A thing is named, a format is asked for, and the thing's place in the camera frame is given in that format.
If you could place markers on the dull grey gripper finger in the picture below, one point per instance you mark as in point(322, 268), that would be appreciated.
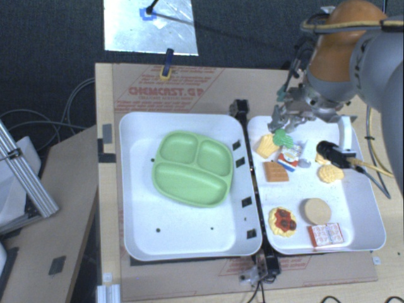
point(275, 118)
point(294, 123)

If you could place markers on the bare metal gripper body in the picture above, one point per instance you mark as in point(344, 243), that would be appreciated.
point(311, 107)

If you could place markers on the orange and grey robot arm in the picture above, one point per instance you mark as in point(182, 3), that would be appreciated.
point(372, 68)

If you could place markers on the green toy broccoli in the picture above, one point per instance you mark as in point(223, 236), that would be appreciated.
point(282, 138)

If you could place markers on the yellow toy fries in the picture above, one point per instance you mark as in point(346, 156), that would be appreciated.
point(265, 147)

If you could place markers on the white blue red carton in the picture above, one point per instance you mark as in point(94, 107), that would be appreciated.
point(289, 158)

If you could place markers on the orange toy waffle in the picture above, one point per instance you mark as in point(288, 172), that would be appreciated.
point(276, 172)

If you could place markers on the thin black rod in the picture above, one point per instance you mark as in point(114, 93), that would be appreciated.
point(254, 181)

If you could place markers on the tan round toy bread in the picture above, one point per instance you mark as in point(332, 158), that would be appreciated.
point(315, 211)

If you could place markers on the brown cardboard board red print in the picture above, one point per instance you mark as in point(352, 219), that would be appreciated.
point(189, 87)

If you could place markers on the yellow spaghetti with red meatballs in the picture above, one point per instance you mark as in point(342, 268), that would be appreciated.
point(281, 223)

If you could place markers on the white plastic tray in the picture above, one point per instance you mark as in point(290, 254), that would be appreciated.
point(353, 207)
point(176, 232)

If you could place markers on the green divided plate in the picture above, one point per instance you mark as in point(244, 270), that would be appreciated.
point(189, 175)

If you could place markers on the red and white packet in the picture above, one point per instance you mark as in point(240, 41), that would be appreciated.
point(325, 235)

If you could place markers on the black cylinder on white bracket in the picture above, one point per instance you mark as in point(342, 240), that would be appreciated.
point(334, 153)

